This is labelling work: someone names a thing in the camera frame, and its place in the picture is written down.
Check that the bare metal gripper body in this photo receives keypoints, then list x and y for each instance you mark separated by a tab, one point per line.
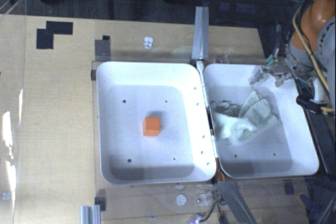
295	69

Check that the white plastic tray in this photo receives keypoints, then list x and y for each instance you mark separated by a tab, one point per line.
262	160
157	81

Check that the black cylinder on white bracket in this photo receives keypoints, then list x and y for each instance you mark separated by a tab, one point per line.
309	102

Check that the pale wood board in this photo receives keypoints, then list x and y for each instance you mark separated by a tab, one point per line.
157	42

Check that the white crumpled cloth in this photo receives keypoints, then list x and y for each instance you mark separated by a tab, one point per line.
244	120

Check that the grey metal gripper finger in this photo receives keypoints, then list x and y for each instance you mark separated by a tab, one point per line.
282	80
257	75

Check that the orange cube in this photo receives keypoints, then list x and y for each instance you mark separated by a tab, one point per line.
151	126

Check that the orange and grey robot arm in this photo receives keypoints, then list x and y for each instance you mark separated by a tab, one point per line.
319	18

